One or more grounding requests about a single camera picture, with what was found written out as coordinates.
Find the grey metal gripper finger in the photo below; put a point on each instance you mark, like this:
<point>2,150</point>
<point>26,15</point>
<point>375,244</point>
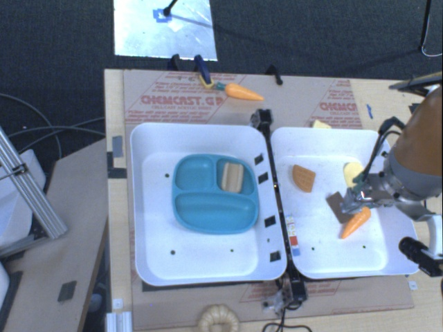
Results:
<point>353,195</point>
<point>350,209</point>

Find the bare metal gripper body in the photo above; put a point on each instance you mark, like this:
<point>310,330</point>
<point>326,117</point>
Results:
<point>380,194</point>

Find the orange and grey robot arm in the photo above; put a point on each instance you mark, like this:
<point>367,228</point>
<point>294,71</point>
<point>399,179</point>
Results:
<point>420,140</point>

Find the brown flat square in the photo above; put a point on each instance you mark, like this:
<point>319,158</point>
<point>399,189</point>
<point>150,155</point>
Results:
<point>335,204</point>

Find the orange carrot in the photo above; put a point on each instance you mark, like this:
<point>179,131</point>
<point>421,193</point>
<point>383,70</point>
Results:
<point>354,224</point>
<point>242,92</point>

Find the yellow toy food piece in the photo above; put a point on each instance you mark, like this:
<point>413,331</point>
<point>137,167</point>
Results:
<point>352,175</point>

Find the orange waffle biscuit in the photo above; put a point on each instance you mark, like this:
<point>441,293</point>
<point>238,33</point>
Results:
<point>303,178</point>

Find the white plastic tray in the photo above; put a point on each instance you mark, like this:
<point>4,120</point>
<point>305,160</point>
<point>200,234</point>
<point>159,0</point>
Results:
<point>322,254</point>
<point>204,258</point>

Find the small white printed carton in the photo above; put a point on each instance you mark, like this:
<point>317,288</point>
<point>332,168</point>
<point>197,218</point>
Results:
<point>293,235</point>

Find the thin black and white rod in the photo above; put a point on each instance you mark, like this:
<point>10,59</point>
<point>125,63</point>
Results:
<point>278,199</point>

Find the yellow toy wedge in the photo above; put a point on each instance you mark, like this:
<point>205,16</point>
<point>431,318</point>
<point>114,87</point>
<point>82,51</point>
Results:
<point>322,124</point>

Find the brown cardboard board red print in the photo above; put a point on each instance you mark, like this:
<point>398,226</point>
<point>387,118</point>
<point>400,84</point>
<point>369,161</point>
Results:
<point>294,95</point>

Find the tan toy bread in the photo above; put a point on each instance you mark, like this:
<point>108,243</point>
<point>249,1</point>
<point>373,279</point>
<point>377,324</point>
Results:
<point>232,177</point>

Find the blue divided plate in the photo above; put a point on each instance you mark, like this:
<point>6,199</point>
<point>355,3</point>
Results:
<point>204,209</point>

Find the beige doughnut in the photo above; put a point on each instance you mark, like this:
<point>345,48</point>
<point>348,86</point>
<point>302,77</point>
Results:
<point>218,318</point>

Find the black cylinder on white bracket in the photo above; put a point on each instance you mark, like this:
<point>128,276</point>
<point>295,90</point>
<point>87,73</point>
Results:
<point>417,252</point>

